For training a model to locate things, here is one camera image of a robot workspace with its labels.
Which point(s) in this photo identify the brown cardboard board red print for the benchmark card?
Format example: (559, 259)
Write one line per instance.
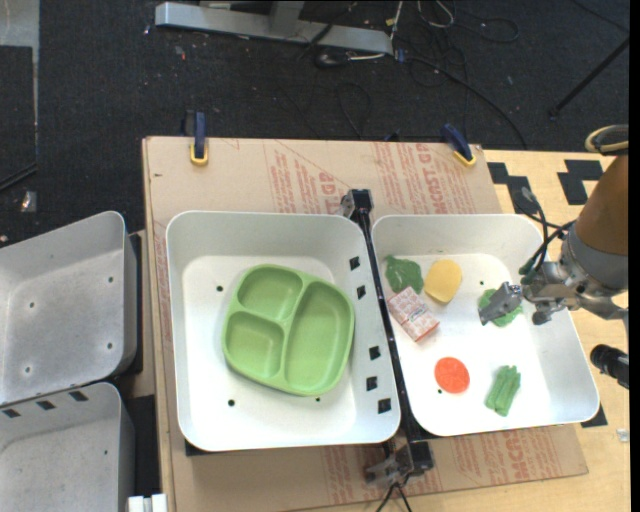
(300, 170)

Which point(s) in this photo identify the yellow oval slice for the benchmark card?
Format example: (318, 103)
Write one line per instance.
(443, 281)

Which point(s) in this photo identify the thin black rod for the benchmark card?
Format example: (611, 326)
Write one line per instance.
(392, 340)

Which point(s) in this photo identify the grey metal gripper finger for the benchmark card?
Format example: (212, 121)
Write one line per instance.
(542, 314)
(502, 300)

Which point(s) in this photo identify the black cylinder on white bracket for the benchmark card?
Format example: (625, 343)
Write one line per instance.
(607, 359)

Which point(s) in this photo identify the green bean bundle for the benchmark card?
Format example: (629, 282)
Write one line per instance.
(502, 392)

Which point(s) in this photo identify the green divided plate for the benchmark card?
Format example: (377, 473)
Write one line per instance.
(310, 330)

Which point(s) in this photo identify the white plastic tray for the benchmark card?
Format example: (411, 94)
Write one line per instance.
(200, 350)
(60, 305)
(545, 380)
(60, 450)

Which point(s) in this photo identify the red and white carton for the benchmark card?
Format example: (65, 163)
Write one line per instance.
(413, 314)

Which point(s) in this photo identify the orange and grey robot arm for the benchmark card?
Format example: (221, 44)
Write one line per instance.
(607, 210)

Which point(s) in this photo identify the green lettuce leaf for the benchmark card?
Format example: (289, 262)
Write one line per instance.
(509, 316)
(402, 274)

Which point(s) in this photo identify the orange round slice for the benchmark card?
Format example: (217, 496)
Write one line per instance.
(452, 375)

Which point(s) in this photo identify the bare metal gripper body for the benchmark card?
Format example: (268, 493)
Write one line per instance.
(552, 285)

